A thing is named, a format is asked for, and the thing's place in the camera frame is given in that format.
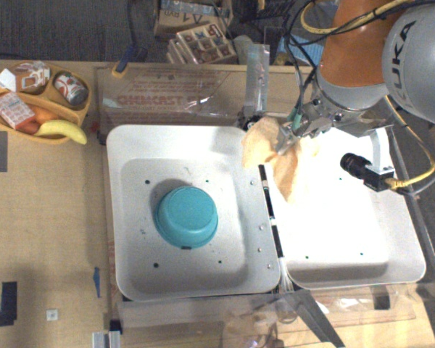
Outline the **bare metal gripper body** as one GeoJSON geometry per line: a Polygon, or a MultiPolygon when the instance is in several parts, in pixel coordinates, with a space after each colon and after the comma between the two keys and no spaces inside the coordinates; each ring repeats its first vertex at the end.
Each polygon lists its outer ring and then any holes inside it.
{"type": "Polygon", "coordinates": [[[315,137],[351,119],[351,109],[329,99],[314,99],[295,106],[288,121],[279,126],[278,144],[294,144],[306,136],[315,137]]]}

